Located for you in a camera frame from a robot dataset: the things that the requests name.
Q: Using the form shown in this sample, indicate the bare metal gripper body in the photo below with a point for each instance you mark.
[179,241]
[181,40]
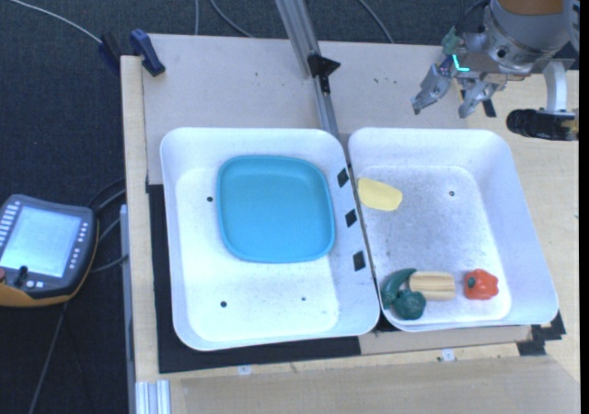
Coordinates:
[492,55]

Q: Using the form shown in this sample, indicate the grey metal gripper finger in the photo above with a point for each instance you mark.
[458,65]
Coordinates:
[476,99]
[432,88]

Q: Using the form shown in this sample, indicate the yellow flat toy chip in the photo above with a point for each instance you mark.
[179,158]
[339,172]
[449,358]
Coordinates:
[379,194]

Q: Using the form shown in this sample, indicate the white plastic tray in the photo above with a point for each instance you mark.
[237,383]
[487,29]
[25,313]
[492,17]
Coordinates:
[257,302]
[442,233]

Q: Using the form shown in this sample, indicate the orange bell pepper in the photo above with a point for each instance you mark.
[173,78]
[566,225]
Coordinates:
[482,285]

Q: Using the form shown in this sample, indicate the tan bread loaf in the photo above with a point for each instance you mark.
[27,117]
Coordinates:
[433,285]

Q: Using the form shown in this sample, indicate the blue plate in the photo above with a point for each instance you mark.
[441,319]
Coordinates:
[276,210]

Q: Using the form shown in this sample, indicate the green chili pepper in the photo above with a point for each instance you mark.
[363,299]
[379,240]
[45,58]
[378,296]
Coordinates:
[391,285]

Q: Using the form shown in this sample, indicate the pale flat board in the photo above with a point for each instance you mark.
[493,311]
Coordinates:
[230,95]

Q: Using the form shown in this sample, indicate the green bell pepper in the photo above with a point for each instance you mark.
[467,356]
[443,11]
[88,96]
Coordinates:
[410,306]

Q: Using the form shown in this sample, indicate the black cylinder on white bracket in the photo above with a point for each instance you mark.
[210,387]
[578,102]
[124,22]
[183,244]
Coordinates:
[538,123]

